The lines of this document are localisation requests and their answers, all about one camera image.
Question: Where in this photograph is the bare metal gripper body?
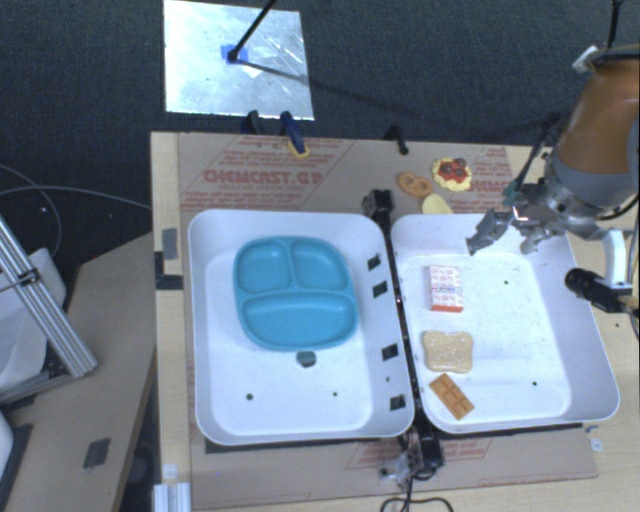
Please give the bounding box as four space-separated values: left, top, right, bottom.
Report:
509 181 605 240

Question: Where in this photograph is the yellow potato chip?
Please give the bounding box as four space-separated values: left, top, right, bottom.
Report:
421 193 454 216

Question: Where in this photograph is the red and white carton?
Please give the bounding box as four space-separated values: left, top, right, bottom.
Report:
427 264 465 314

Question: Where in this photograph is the yellow pizza slice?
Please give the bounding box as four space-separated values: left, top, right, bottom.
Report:
431 156 473 193

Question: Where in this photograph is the brown pretzel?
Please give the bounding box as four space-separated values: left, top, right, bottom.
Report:
396 172 434 198

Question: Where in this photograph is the white plastic tray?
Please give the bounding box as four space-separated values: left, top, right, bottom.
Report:
389 213 621 435
187 208 416 447

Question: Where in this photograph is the thin black rod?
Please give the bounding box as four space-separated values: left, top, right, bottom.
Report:
379 212 426 431

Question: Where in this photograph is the tan toast slice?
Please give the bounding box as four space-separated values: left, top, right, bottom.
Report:
421 329 475 374

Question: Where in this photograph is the orange waffle biscuit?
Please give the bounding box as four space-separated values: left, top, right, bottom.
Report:
428 373 476 421

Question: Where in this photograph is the blue divided plate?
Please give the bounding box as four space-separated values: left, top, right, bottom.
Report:
232 236 359 352

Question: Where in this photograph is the brown cardboard board red print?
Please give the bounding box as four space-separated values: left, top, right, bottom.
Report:
176 131 600 507

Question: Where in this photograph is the black cylinder on white bracket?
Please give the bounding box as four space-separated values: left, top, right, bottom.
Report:
564 230 635 314

